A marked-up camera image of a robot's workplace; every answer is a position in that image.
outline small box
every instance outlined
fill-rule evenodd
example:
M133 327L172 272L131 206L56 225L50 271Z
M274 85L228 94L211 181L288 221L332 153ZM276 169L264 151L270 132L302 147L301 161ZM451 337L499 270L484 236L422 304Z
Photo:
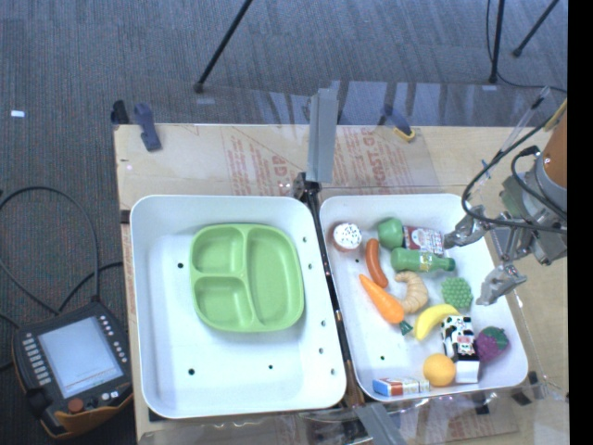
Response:
M381 378L372 381L372 388L378 394L384 396L406 396L419 392L428 392L430 384L426 379L414 379L413 377Z

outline orange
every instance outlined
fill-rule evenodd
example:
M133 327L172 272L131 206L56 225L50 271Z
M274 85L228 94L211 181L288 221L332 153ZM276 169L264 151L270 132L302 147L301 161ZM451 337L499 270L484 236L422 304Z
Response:
M455 379L457 368L446 354L436 352L424 360L423 373L431 386L442 388Z

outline bottle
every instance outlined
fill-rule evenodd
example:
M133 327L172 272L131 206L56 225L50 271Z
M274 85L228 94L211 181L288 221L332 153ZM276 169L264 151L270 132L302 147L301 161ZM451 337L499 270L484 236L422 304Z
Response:
M426 250L394 248L391 251L391 266L398 271L432 272L455 270L455 260L450 257L438 257Z
M427 250L443 256L443 235L435 229L404 226L397 218L388 218L377 227L379 242L385 248Z

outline orange carrot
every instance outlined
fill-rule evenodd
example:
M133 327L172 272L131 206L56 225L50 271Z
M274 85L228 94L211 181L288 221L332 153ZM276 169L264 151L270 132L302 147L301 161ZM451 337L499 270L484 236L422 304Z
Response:
M364 273L359 274L360 282L364 289L371 297L372 303L377 310L381 313L381 316L391 324L399 324L404 319L404 308L401 303L397 301L395 297L389 295L380 286L374 283Z
M381 263L379 262L379 240L371 238L367 241L367 245L364 251L365 260L367 263L367 269L371 275L371 279L375 284L382 288L386 288L389 285L389 280L381 269Z

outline wooden table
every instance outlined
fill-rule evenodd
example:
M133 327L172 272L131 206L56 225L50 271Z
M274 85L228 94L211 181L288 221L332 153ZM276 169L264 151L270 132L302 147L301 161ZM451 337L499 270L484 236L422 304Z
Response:
M511 132L508 127L414 129L416 137L407 143L385 126L338 126L334 179L324 186L326 192L345 189L357 195L417 192L461 195L481 170L482 160L490 160ZM115 128L124 220L125 213L138 199L152 194L287 196L291 183L307 169L308 126L157 124L157 131L163 149L148 152L138 125ZM540 132L529 144L543 147L548 139L549 133ZM480 202L494 217L502 209L498 193L502 181L511 174L510 160L507 157L501 162L481 192ZM252 443L309 443L309 432L303 422L286 415L256 418L254 423L258 425L243 426L243 435L237 435L236 424L245 425L245 417L156 422L148 419L139 375L130 226L125 222L121 225L121 238L138 439L172 443L192 437L202 438L204 443L235 443L233 440L243 443L249 437ZM486 242L497 263L489 236ZM543 389L546 398L536 397L541 388L519 391L516 399L523 397L530 401L528 405L508 398L506 405L501 403L498 408L493 403L488 420L475 414L470 419L460 416L443 420L436 410L421 413L413 424L416 433L412 431L412 435L416 437L409 443L443 443L453 439L497 444L569 443L568 404L564 400L569 381L567 260L544 267L533 257L527 257L515 265L520 273L527 275L528 281L517 288L517 298L510 296L510 304L517 323L522 325L530 369L546 384Z

